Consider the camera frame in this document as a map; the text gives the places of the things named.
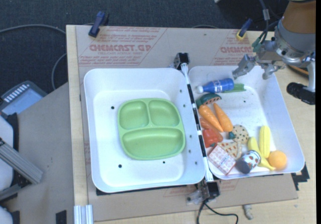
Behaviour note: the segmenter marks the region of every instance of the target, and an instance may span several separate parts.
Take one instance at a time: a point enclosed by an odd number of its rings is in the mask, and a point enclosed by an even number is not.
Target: small packaged food
[[[210,152],[208,159],[225,175],[229,174],[236,164],[235,159],[219,145]]]

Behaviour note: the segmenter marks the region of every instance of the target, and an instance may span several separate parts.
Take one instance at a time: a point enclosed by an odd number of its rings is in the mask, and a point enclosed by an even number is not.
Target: yellow banana
[[[259,149],[265,158],[270,156],[271,130],[268,126],[262,126],[259,135]]]
[[[247,141],[247,148],[249,150],[254,150],[256,151],[260,157],[261,157],[261,162],[258,164],[258,166],[260,167],[265,167],[268,168],[269,170],[275,170],[274,167],[272,167],[269,162],[267,161],[267,159],[262,155],[262,153],[260,152],[260,149],[258,147],[257,141],[255,137],[251,137],[249,139],[249,141]]]

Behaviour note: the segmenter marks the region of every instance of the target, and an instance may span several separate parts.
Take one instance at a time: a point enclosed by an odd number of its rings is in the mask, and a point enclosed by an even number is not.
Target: blue clamp
[[[248,18],[248,20],[243,24],[241,29],[236,34],[236,38],[238,40],[240,41],[243,40],[243,38],[245,37],[245,32],[248,30],[251,24],[252,24],[252,19]]]
[[[98,32],[99,32],[99,26],[102,24],[102,22],[105,19],[105,13],[99,12],[96,16],[96,20],[94,25],[91,27],[88,35],[91,37],[97,37]]]

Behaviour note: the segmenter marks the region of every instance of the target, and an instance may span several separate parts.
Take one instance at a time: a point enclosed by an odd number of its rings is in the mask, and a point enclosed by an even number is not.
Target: orange carrot
[[[207,129],[217,129],[204,118],[200,118],[200,124],[201,124],[201,127],[203,129],[205,129],[205,130],[207,130]]]
[[[225,132],[231,132],[233,130],[233,124],[230,118],[226,115],[226,113],[216,104],[213,103],[214,110],[216,112],[216,116]]]
[[[206,119],[210,124],[217,128],[219,132],[223,132],[223,128],[220,125],[219,120],[216,118],[212,110],[205,104],[199,107],[199,114]]]

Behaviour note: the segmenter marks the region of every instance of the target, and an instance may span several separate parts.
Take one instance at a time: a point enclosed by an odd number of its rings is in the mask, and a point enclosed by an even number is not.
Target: white tray
[[[197,66],[190,70],[189,78],[195,100],[203,94],[197,93],[196,86],[209,81],[233,78],[232,71],[237,66]],[[209,162],[211,172],[220,179],[235,179],[249,176],[273,175],[281,173],[295,173],[304,167],[304,156],[289,117],[275,75],[269,79],[262,79],[263,70],[255,66],[248,74],[238,77],[234,83],[245,84],[246,91],[219,93],[222,97],[217,104],[229,116],[234,125],[243,125],[250,137],[258,141],[259,130],[262,125],[271,129],[271,151],[281,150],[288,158],[287,167],[280,171],[269,171],[267,168],[255,167],[249,174],[243,174],[233,168],[228,175],[224,175],[217,167]]]
[[[196,184],[205,166],[183,74],[172,68],[92,69],[84,77],[92,179],[106,193]],[[122,149],[117,127],[120,105],[138,98],[163,98],[178,108],[186,145],[177,156],[134,160]]]

